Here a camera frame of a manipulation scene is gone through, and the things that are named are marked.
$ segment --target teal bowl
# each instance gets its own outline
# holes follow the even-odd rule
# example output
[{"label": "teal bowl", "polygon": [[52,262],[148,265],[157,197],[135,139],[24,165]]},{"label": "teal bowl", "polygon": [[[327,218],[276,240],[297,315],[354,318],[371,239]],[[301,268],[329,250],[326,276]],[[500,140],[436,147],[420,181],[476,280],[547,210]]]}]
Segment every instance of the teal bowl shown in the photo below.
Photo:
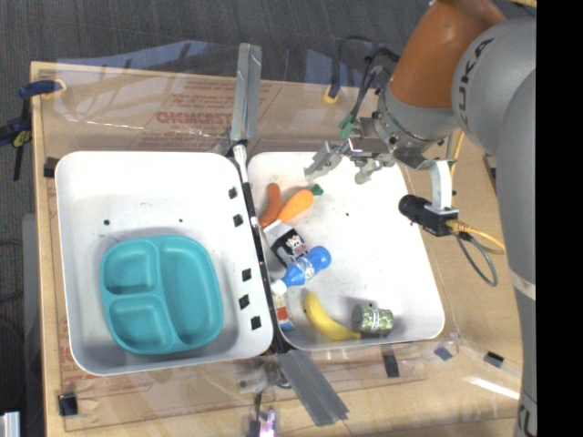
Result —
[{"label": "teal bowl", "polygon": [[222,329],[217,274],[209,253],[194,239],[122,241],[101,260],[99,282],[111,335],[127,351],[193,350]]}]

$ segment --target orange vegetable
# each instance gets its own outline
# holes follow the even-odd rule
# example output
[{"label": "orange vegetable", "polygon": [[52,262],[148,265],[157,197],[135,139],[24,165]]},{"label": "orange vegetable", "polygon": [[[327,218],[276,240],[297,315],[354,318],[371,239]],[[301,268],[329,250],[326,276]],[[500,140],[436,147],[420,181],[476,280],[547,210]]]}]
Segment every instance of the orange vegetable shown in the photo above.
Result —
[{"label": "orange vegetable", "polygon": [[289,201],[285,203],[281,209],[278,220],[287,222],[293,219],[296,215],[302,213],[305,209],[313,203],[313,193],[309,189],[301,189],[295,193]]},{"label": "orange vegetable", "polygon": [[259,219],[259,226],[264,229],[274,222],[281,209],[281,190],[275,183],[267,185],[267,207]]}]

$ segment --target green can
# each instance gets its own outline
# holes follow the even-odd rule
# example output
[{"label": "green can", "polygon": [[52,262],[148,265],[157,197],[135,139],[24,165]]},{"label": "green can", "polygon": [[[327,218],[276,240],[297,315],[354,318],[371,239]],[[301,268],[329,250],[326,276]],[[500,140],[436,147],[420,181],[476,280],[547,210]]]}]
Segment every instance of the green can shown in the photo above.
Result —
[{"label": "green can", "polygon": [[353,309],[353,330],[362,333],[388,335],[393,329],[393,312],[369,304],[358,304]]}]

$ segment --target toy banana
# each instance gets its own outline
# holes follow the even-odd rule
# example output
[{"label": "toy banana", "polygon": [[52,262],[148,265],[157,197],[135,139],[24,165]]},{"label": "toy banana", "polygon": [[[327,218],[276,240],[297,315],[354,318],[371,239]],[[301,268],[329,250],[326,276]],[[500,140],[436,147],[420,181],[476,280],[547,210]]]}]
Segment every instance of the toy banana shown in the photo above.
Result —
[{"label": "toy banana", "polygon": [[318,297],[308,291],[303,302],[303,308],[312,325],[332,341],[360,339],[361,333],[347,329],[332,319],[324,310]]}]

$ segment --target white tray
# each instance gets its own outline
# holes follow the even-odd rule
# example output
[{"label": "white tray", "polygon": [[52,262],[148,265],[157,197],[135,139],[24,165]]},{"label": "white tray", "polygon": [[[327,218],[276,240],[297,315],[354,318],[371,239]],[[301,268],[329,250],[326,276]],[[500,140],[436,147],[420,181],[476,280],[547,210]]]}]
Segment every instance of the white tray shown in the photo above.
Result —
[{"label": "white tray", "polygon": [[[56,197],[71,351],[81,368],[113,375],[250,358],[269,348],[273,326],[239,174],[228,159],[190,152],[74,152],[58,162]],[[223,328],[196,350],[133,354],[109,332],[99,263],[121,240],[168,234],[195,239],[209,252]],[[241,308],[240,299],[248,305]]]},{"label": "white tray", "polygon": [[[269,152],[249,164],[252,195],[258,216],[266,207],[266,186],[277,183],[283,200],[299,188],[310,188],[303,169],[313,153]],[[328,269],[305,285],[288,290],[288,309],[295,330],[284,332],[298,349],[322,350],[359,345],[427,340],[444,327],[445,314],[420,229],[398,210],[407,188],[399,167],[373,173],[371,181],[357,185],[358,168],[345,158],[338,168],[319,177],[323,189],[311,208],[289,222],[308,246],[322,245],[332,255]],[[285,269],[263,241],[271,279]],[[312,290],[328,314],[351,328],[355,304],[389,309],[394,327],[387,337],[331,341],[316,331],[303,312],[303,296]]]}]

